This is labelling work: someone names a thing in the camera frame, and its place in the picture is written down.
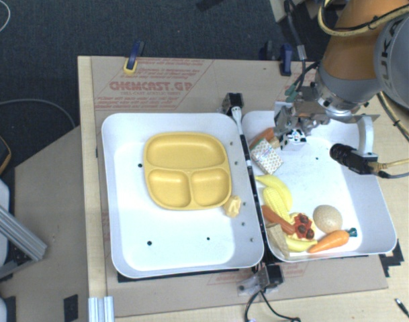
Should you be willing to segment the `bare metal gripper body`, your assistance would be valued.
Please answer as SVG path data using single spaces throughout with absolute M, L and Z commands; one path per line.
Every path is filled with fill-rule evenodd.
M 348 101 L 331 91 L 286 91 L 285 102 L 286 105 L 280 109 L 290 108 L 291 128 L 300 128 L 301 118 L 316 120 L 318 126 L 328 124 L 331 119 L 348 123 L 359 109 L 358 103 Z

